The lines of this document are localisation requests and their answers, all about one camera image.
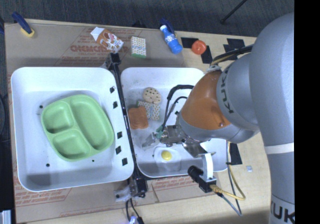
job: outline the fried egg toy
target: fried egg toy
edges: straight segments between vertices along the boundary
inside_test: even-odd
[[[153,154],[156,165],[168,171],[179,171],[181,169],[180,153],[169,147],[156,147]]]

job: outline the green divided plate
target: green divided plate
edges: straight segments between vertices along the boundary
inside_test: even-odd
[[[114,141],[110,120],[88,95],[74,95],[48,105],[41,123],[55,152],[67,161],[88,158]]]

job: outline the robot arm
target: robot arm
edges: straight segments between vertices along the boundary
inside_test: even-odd
[[[243,142],[261,132],[271,174],[270,223],[295,223],[294,14],[257,37],[252,52],[223,72],[207,73],[179,116],[192,142]]]

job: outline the blue bottle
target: blue bottle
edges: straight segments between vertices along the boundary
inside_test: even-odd
[[[182,51],[183,47],[179,44],[176,36],[173,33],[169,32],[166,25],[161,26],[160,30],[163,32],[164,40],[170,47],[171,52],[173,54],[179,54]]]

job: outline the white plate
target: white plate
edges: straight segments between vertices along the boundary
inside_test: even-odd
[[[146,129],[131,130],[134,152],[140,171],[150,178],[161,178],[169,176],[187,175],[188,168],[195,165],[203,168],[201,158],[193,158],[181,144],[173,145],[174,152],[178,152],[181,157],[180,169],[168,168],[170,162],[158,160],[154,157],[156,147],[166,147],[158,144],[153,148],[144,150],[142,143],[164,122],[165,108],[169,91],[176,85],[195,85],[204,73],[195,68],[127,68],[121,74],[122,89],[127,109],[135,107],[137,100],[143,100],[143,91],[147,87],[153,87],[161,94],[160,119],[158,121],[148,120],[149,127]],[[180,96],[188,96],[189,89],[178,90],[173,94],[169,108]],[[170,115],[167,125],[176,123],[176,111],[180,111],[185,103],[185,99],[179,100],[174,111]],[[208,152],[216,152],[212,156],[213,168],[215,172],[224,171],[226,166],[226,141],[223,139],[212,138],[210,141],[201,144]]]
[[[134,163],[111,72],[103,68],[24,67],[13,73],[11,86],[17,172],[27,190],[39,192],[116,182],[131,176]],[[114,130],[114,142],[90,158],[69,162],[51,147],[41,124],[41,113],[48,104],[77,94],[89,95],[102,106]]]

